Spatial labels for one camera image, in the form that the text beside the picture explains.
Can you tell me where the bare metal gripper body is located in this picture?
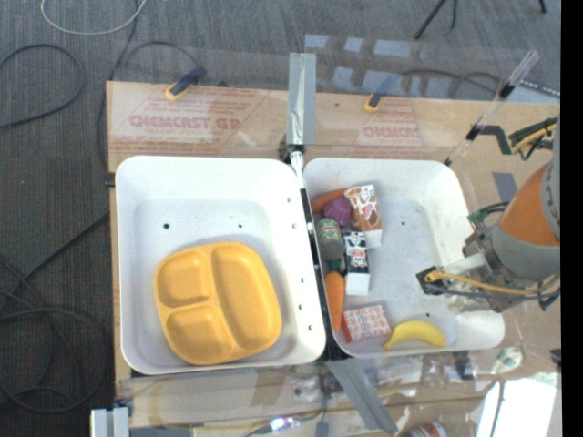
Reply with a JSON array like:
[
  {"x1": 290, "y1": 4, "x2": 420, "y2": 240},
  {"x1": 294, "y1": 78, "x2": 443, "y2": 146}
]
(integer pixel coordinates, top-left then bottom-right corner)
[{"x1": 462, "y1": 231, "x2": 543, "y2": 314}]

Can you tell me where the white plastic tray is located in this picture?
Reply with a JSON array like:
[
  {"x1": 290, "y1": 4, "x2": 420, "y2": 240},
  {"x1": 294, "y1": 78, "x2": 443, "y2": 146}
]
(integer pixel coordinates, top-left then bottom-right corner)
[
  {"x1": 114, "y1": 154, "x2": 328, "y2": 376},
  {"x1": 302, "y1": 157, "x2": 506, "y2": 360}
]

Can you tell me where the yellow banana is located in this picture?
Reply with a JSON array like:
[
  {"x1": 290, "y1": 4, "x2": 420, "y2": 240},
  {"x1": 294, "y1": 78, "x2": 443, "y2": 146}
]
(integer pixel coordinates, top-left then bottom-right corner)
[{"x1": 382, "y1": 319, "x2": 449, "y2": 351}]

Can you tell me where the orange and white carton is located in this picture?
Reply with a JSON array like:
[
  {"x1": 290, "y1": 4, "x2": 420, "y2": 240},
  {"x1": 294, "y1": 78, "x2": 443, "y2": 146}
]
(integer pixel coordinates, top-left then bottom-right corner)
[{"x1": 341, "y1": 303, "x2": 394, "y2": 344}]

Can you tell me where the black and white milk carton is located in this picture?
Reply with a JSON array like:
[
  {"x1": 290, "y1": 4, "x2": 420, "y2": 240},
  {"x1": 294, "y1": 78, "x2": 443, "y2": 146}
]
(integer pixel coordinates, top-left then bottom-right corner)
[{"x1": 341, "y1": 230, "x2": 372, "y2": 297}]

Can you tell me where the brown and white carton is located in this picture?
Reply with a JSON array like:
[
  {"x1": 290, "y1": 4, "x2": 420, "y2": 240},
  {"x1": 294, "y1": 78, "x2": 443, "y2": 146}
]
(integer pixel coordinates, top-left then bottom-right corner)
[{"x1": 343, "y1": 183, "x2": 384, "y2": 249}]

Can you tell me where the orange carrot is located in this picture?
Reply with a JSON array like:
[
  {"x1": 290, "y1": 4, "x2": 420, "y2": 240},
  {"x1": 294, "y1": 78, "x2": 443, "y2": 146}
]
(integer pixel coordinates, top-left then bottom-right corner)
[
  {"x1": 310, "y1": 188, "x2": 350, "y2": 215},
  {"x1": 323, "y1": 259, "x2": 346, "y2": 333}
]

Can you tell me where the green can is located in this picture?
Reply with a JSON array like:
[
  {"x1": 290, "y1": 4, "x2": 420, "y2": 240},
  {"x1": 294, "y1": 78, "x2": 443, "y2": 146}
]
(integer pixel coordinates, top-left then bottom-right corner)
[{"x1": 314, "y1": 217, "x2": 345, "y2": 262}]

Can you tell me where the orange divided plate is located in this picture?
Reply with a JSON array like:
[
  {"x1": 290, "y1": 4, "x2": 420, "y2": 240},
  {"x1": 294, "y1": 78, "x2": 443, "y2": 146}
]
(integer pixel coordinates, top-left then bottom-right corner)
[{"x1": 153, "y1": 241, "x2": 284, "y2": 367}]

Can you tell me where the brown cardboard board red print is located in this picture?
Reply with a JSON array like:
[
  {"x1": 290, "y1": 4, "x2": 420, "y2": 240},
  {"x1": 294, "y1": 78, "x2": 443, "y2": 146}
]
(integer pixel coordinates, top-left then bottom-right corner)
[{"x1": 105, "y1": 80, "x2": 562, "y2": 429}]

